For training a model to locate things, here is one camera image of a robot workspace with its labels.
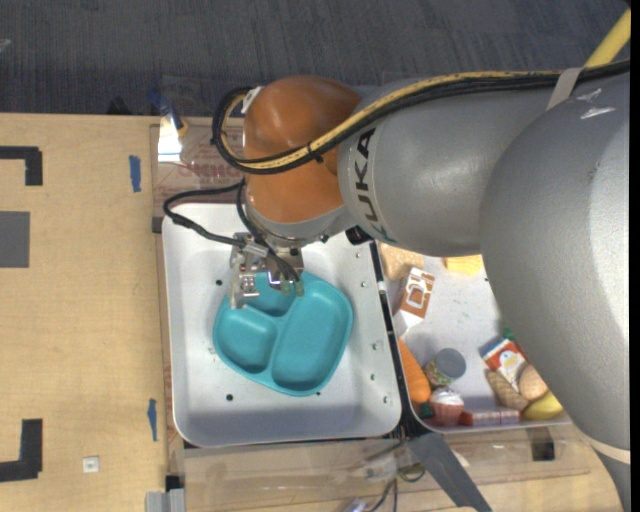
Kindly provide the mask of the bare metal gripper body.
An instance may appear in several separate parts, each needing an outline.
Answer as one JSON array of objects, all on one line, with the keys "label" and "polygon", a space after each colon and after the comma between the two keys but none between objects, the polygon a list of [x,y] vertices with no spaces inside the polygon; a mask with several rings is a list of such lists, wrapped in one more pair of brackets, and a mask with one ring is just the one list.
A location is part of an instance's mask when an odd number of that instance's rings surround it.
[{"label": "bare metal gripper body", "polygon": [[259,239],[249,232],[238,232],[229,265],[245,271],[245,297],[251,301],[260,297],[262,289],[269,287],[288,296],[304,294],[302,273],[304,261],[301,247],[291,240]]}]

